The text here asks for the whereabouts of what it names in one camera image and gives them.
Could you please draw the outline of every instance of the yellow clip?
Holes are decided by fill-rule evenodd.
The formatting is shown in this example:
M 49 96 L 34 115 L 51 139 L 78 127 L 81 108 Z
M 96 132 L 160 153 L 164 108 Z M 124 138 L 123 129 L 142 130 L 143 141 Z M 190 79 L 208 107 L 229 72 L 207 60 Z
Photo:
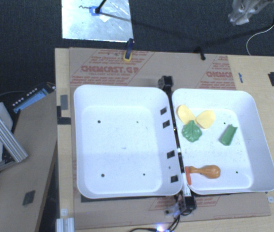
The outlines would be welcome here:
M 129 58 L 125 58 L 126 52 L 127 52 L 127 51 L 125 51 L 124 54 L 123 54 L 123 61 L 124 61 L 125 63 L 129 63 L 129 62 L 132 60 L 132 55 L 133 55 L 133 53 L 131 52 L 131 54 L 129 55 Z

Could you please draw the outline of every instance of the orange toy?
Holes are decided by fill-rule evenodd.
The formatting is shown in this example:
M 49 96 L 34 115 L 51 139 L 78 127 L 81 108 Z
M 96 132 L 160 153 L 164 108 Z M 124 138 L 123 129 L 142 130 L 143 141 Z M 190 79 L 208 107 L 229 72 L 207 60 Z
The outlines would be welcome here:
M 204 166 L 202 168 L 195 168 L 193 166 L 190 167 L 185 167 L 185 175 L 186 175 L 186 180 L 189 185 L 192 184 L 191 176 L 190 174 L 198 173 L 202 174 L 210 179 L 216 179 L 220 176 L 221 170 L 218 166 L 216 165 L 208 165 Z

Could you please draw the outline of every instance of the toy food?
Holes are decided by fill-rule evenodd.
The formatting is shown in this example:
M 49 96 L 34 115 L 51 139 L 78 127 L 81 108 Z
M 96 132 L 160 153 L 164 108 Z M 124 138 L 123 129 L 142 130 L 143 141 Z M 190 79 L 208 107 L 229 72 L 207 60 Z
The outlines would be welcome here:
M 191 120 L 182 129 L 182 136 L 190 142 L 195 142 L 202 135 L 201 129 Z
M 177 115 L 183 124 L 188 124 L 191 120 L 195 121 L 195 116 L 186 105 L 181 105 L 177 109 Z
M 197 123 L 204 129 L 208 129 L 215 121 L 215 113 L 212 110 L 206 110 L 196 117 Z
M 216 165 L 208 165 L 202 168 L 195 168 L 193 166 L 189 167 L 190 174 L 199 173 L 202 174 L 210 179 L 216 179 L 220 176 L 221 170 Z
M 185 170 L 186 181 L 189 185 L 191 185 L 192 180 L 191 180 L 191 175 L 190 175 L 190 168 L 188 166 L 185 166 L 184 170 Z
M 230 145 L 236 130 L 237 130 L 237 127 L 233 127 L 233 125 L 229 125 L 226 131 L 224 132 L 224 134 L 222 135 L 220 142 L 224 145 Z

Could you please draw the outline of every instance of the blue clip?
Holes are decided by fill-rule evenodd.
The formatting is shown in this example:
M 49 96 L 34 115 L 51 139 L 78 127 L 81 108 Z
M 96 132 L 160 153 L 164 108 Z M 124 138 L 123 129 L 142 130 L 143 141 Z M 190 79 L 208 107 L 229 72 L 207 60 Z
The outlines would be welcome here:
M 126 50 L 124 52 L 123 55 L 123 60 L 124 62 L 130 62 L 132 59 L 132 50 L 133 50 L 133 46 L 134 46 L 134 39 L 129 39 L 128 42 L 126 43 Z
M 238 75 L 239 75 L 239 80 L 240 80 L 240 82 L 243 83 L 242 75 L 241 75 L 240 73 L 238 73 Z
M 93 16 L 99 15 L 99 13 L 98 14 L 95 13 L 95 9 L 96 8 L 98 8 L 98 7 L 95 7 L 95 6 L 90 7 L 90 13 L 91 13 L 91 15 L 93 15 Z

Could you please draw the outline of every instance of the white tray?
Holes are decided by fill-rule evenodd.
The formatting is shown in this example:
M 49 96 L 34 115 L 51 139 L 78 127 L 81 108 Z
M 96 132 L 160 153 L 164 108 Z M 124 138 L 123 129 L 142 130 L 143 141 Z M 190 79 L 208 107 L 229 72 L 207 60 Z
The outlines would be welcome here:
M 76 89 L 74 102 L 82 195 L 95 199 L 180 191 L 169 103 L 162 90 L 84 85 Z
M 191 143 L 182 134 L 183 123 L 176 124 L 185 166 L 217 165 L 221 175 L 209 179 L 191 174 L 190 189 L 197 194 L 271 191 L 274 189 L 274 164 L 267 146 L 256 104 L 244 91 L 178 89 L 172 95 L 174 108 L 186 105 L 195 116 L 213 110 L 216 119 L 202 136 Z M 219 139 L 232 124 L 237 127 L 232 143 Z
M 174 111 L 186 105 L 196 116 L 216 114 L 214 124 L 194 143 L 181 134 L 184 166 L 215 164 L 221 176 L 191 174 L 197 194 L 274 189 L 274 165 L 253 98 L 243 91 L 178 89 Z M 167 95 L 153 87 L 83 85 L 74 93 L 77 186 L 88 198 L 166 196 L 183 183 Z M 219 138 L 238 127 L 230 146 Z

